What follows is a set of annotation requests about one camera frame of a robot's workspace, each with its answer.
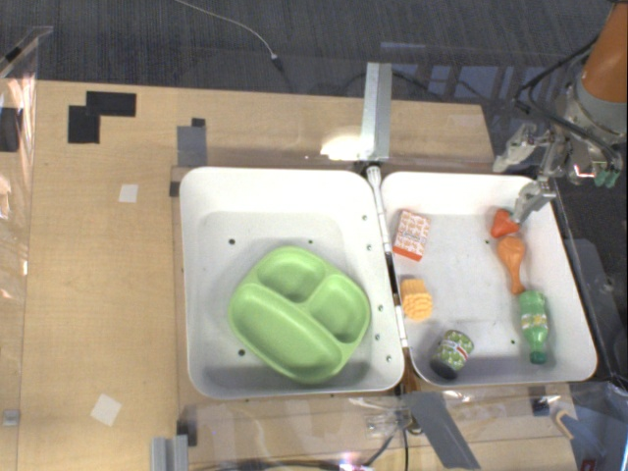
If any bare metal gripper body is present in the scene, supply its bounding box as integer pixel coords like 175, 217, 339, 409
536, 109, 625, 188

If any orange carrot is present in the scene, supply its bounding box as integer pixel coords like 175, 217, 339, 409
490, 207, 521, 239

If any orange chicken drumstick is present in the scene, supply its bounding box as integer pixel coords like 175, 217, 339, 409
496, 235, 528, 296

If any white plastic tray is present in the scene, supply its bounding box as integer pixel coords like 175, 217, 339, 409
380, 170, 600, 389
178, 165, 406, 401

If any green plastic bottle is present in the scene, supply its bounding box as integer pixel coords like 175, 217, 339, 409
517, 289, 550, 366

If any orange and white carton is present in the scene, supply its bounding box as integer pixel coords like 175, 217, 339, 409
392, 208, 434, 264

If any green can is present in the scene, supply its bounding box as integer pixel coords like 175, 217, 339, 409
429, 329, 476, 381

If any green divided plate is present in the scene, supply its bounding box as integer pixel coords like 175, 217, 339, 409
227, 245, 373, 388

